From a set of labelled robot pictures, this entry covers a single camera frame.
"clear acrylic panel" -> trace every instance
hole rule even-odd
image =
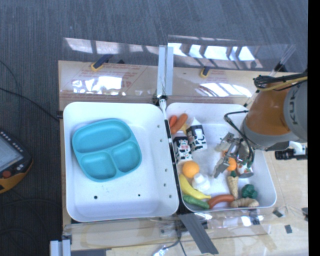
[[[173,54],[172,90],[167,90],[172,102],[241,105],[255,94],[255,77],[276,76],[295,52],[285,43],[180,35],[169,35],[167,47]]]
[[[62,53],[60,110],[69,101],[148,103],[156,93],[157,46],[63,38]]]

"yellow clip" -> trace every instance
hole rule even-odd
[[[205,66],[201,69],[200,77],[207,78],[209,76],[209,73],[210,73],[210,68],[208,66]]]
[[[104,65],[101,65],[101,66],[95,68],[95,67],[94,67],[94,64],[96,64],[96,63],[94,62],[94,63],[92,63],[91,66],[90,66],[90,67],[91,67],[91,70],[94,71],[94,72],[97,72],[97,71],[99,71],[100,69],[102,69],[102,68],[104,67]]]

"toy carrot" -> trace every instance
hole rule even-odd
[[[186,113],[181,114],[174,125],[171,127],[171,134],[176,134],[187,120],[188,115]]]
[[[176,123],[177,120],[178,120],[178,117],[175,114],[170,117],[169,119],[170,128]]]

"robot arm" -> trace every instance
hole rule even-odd
[[[215,178],[228,168],[229,158],[250,168],[255,150],[275,151],[277,160],[308,159],[307,147],[301,144],[308,142],[308,74],[259,76],[254,84],[258,94],[241,127],[229,118],[237,112],[224,116],[240,137],[229,132],[216,146],[226,153],[215,166]]]

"blue divided plate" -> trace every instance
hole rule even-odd
[[[109,118],[85,125],[74,133],[72,147],[84,174],[105,182],[136,170],[142,154],[130,127]]]

